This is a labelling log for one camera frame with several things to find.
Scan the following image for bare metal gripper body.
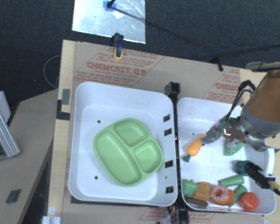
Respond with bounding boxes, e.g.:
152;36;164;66
218;116;250;144

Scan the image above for green grapes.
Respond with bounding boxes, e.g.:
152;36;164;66
223;139;245;159

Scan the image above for orange carrot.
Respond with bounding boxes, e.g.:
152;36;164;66
183;131;207;164

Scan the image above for white plastic tray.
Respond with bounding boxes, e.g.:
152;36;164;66
164;96;280;219
62;80;191;213

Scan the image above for dark teal round toy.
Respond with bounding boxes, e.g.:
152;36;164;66
234;159;251;177

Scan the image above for green cucumber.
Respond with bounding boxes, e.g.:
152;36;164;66
217;172;246;190

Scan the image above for orange waffle biscuit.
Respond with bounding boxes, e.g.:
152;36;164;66
192;181;213;202

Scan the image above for green pepper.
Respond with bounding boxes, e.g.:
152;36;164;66
179;178;199;199

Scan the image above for pink doughnut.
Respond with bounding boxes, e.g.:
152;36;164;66
208;183;232;206

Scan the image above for green rounded toy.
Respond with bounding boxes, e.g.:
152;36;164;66
231;183;249;205

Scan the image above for orange-red toy piece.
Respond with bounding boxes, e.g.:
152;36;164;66
225;189;236;206

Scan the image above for red tomato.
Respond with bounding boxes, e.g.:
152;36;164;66
238;191;261;213

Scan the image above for green divided plate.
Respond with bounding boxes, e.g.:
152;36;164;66
87;113;169;191

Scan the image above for brown cardboard board red print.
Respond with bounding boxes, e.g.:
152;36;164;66
54;40;280;224

